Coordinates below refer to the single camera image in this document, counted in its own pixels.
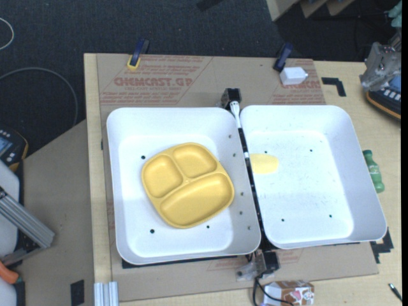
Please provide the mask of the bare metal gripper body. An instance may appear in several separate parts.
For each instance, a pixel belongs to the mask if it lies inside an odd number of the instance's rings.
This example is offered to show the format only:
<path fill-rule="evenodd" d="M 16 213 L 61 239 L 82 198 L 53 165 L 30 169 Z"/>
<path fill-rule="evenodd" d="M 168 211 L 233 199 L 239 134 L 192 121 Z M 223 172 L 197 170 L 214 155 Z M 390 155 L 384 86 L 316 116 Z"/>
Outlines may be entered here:
<path fill-rule="evenodd" d="M 369 74 L 400 74 L 401 52 L 374 42 L 365 64 Z"/>

